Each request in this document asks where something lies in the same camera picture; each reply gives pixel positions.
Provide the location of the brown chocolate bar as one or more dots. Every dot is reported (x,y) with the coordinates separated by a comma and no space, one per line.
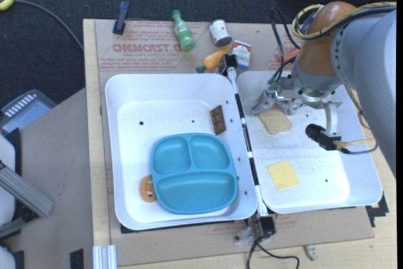
(218,120)

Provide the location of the brown cardboard board red print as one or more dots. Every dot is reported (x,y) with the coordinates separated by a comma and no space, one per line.
(151,50)

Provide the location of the black cylinder on white bracket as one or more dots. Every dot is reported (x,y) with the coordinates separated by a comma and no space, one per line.
(321,135)

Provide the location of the green plastic bottle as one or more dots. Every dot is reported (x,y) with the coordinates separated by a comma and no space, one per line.
(184,33)

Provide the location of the tan bread slice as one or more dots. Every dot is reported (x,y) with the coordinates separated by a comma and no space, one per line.
(277,123)

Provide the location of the white plastic tray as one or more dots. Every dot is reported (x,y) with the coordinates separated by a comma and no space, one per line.
(176,94)
(311,167)

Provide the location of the orange pretzel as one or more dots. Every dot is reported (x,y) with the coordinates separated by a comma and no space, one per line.
(145,192)

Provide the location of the yellow cheese slice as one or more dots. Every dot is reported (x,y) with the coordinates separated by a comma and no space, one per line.
(282,175)

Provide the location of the thin black and white rod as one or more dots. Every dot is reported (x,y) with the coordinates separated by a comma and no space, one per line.
(248,145)

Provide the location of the white can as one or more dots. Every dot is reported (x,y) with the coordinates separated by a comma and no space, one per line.
(219,31)

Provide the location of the orange carrot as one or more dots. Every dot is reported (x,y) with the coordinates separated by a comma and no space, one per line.
(291,55)
(214,59)

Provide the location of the white and red carton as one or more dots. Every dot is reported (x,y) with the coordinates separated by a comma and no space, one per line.
(242,54)

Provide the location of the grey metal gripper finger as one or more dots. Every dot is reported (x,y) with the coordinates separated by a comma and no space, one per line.
(262,103)
(288,108)

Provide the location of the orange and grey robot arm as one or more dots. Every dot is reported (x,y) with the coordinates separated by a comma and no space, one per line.
(362,72)

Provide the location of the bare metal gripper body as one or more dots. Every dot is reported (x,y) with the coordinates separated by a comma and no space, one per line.
(310,99)

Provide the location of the blue divided plate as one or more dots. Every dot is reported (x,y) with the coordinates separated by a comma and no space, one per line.
(192,173)

